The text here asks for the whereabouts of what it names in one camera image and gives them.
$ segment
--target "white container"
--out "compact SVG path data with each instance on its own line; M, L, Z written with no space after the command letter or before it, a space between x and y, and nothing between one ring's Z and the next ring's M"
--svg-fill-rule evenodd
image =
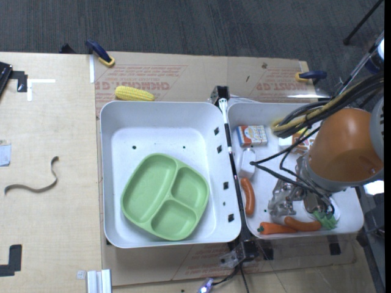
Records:
M235 129L237 126L245 125L264 125L268 144L265 146L253 146L257 160L267 158L281 151L278 138L272 133L271 125L278 119L283 119L293 110L303 104L290 103L235 103L228 109L228 121L231 129L232 148L235 155L235 165L240 165L240 157L243 148L240 147L239 140ZM290 154L284 162L284 167L294 171L296 166L297 154ZM263 166L271 170L281 173L284 176L293 179L293 177L279 168L282 156L279 156L271 161L265 162ZM364 224L364 215L360 206L360 201L357 197L354 188L348 188L343 192L338 192L332 195L332 201L336 208L335 217L338 220L337 227L332 230L321 229L314 232L300 232L287 234L269 234L262 235L257 229L261 222L271 222L269 215L268 202L272 198L272 191L276 185L277 179L269 173L256 169L254 175L250 179L255 194L255 208L252 216L246 216L247 227L250 232L259 239L282 239L286 237L303 237L303 236L320 236L328 234L349 234L359 231ZM309 213L304 208L303 201L293 202L294 210L297 212L295 218L302 221L313 220ZM283 224L283 218L280 218L278 223Z
M101 110L104 232L120 248L229 242L241 220L221 111L210 103L113 101ZM193 233L167 241L122 214L121 193L141 160L171 155L208 181L209 201Z
M237 126L265 126L268 144L253 146L257 160L279 152L278 138L271 131L272 122L281 119L302 104L235 103L228 109L232 148L239 170L243 148L239 145ZM210 103L113 101L101 110L101 146L103 168L104 232L108 241L120 248L154 247L180 244L223 243L240 233L238 200L228 156L221 111ZM201 173L210 186L206 210L194 232L182 241L160 239L129 222L122 214L120 197L134 169L149 154L171 155ZM281 172L281 156L265 164ZM297 154L290 154L284 167L294 170ZM246 216L249 231L259 239L350 234L359 231L364 215L356 192L349 188L333 194L338 225L333 230L309 233L262 235L257 231L263 221L270 222L268 202L277 179L256 169L251 177L255 192L253 216ZM302 201L293 202L298 220L311 218Z

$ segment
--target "cardboard sheet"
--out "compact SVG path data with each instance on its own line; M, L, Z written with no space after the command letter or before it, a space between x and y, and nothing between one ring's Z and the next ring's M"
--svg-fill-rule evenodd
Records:
M103 269L112 270L113 286L230 274L230 269L219 265L220 255L229 252L227 244L121 249L107 242L103 229L100 110L115 99L118 85L146 90L156 101L207 101L216 85L227 85L232 95L253 101L308 103L317 94L312 82L297 82L294 78L297 72L308 71L307 64L293 59L127 52L110 55L116 61L112 68L94 60ZM338 255L331 255L326 237L257 242L261 255L246 264L246 273L349 264L355 260L351 236L339 238Z
M152 93L155 101L206 101L216 85L256 101L306 103L313 97L311 81L298 82L296 73L308 71L305 62L254 57L182 56L110 52L115 65L107 68L95 60L97 116L115 99L119 85Z

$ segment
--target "cable bundle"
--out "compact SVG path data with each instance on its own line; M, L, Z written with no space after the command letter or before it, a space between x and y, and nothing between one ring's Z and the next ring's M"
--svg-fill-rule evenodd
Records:
M303 128L311 127L314 123L324 120L364 95L380 89L383 85L384 72L382 71L359 82L329 101L306 104L294 110L283 120L273 125L273 133L280 138L292 136Z

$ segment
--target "blue clamp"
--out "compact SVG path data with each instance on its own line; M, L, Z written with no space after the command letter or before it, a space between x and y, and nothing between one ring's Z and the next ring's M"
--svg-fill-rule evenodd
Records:
M107 67L112 67L115 64L115 60L112 56L110 56L102 47L99 43L88 39L86 41L86 46L95 51L99 55L99 62L102 64L106 65Z
M327 77L325 71L308 71L306 73L296 73L294 78L299 82L307 82L309 79L324 79Z

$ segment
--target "wooden table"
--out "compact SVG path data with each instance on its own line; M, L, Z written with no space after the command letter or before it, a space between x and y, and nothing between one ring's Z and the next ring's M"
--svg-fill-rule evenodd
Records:
M9 247L21 244L21 270L0 277L1 292L85 292L80 270L101 270L101 231L95 87L90 56L0 53L0 61L35 79L32 101L10 80L0 98L0 140L12 145L11 163L0 167L0 188L43 187L42 193L13 189L0 194L0 265ZM55 80L54 83L38 80ZM364 252L340 266L246 275L250 292L376 292ZM203 280L115 287L114 292L196 292ZM213 292L244 292L240 275Z

